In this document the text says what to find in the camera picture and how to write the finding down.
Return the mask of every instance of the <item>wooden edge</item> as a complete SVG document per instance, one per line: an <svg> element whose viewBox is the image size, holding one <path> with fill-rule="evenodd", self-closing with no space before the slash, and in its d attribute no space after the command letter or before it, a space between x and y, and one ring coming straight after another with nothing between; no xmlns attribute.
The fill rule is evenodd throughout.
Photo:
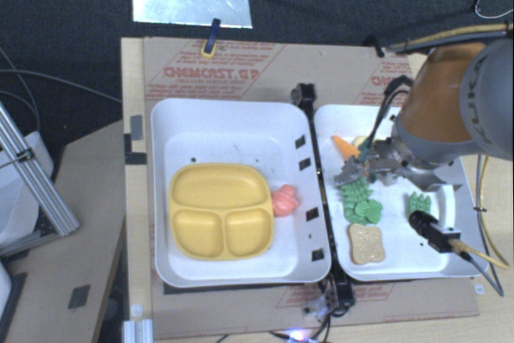
<svg viewBox="0 0 514 343"><path fill-rule="evenodd" d="M142 39L121 40L124 134L131 133L131 118L142 116L143 136L131 141L133 152L146 152L145 79ZM130 320L152 318L149 204L146 164L125 165L128 303Z"/></svg>

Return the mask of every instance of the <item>cardboard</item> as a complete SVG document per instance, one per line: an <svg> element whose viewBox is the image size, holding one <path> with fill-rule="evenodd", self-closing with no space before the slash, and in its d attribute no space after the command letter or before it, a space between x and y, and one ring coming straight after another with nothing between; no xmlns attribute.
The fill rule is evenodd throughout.
<svg viewBox="0 0 514 343"><path fill-rule="evenodd" d="M412 59L391 55L379 59L372 48L218 41L216 56L207 60L200 57L201 44L200 39L142 41L143 53L137 56L141 67L132 67L132 71L144 71L145 84L140 85L138 93L145 94L145 104L139 113L125 113L125 125L128 114L145 117L147 153L151 153L149 114L156 102L166 97L288 101L298 83L314 83L316 107L330 103L376 105L391 77L412 73ZM151 156L147 158L153 250L153 176ZM167 287L156 273L153 252L150 262L156 339L319 325L315 317L305 316L301 310L320 295L317 284L175 289ZM354 293L356 305L335 319L334 325L478 315L469 279L358 284Z"/></svg>

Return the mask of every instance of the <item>yellow plate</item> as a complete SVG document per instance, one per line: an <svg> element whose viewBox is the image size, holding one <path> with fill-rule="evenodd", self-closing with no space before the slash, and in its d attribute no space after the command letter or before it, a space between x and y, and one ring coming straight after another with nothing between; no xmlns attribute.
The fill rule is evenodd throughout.
<svg viewBox="0 0 514 343"><path fill-rule="evenodd" d="M169 184L169 222L173 240L190 257L255 257L273 240L270 190L250 166L188 165Z"/></svg>

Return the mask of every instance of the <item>toy bread slice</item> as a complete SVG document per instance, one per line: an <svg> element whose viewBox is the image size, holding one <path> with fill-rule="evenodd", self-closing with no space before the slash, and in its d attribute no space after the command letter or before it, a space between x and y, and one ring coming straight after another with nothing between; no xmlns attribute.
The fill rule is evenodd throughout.
<svg viewBox="0 0 514 343"><path fill-rule="evenodd" d="M349 228L349 235L354 263L380 263L386 258L382 246L382 233L377 226L362 226L354 223Z"/></svg>

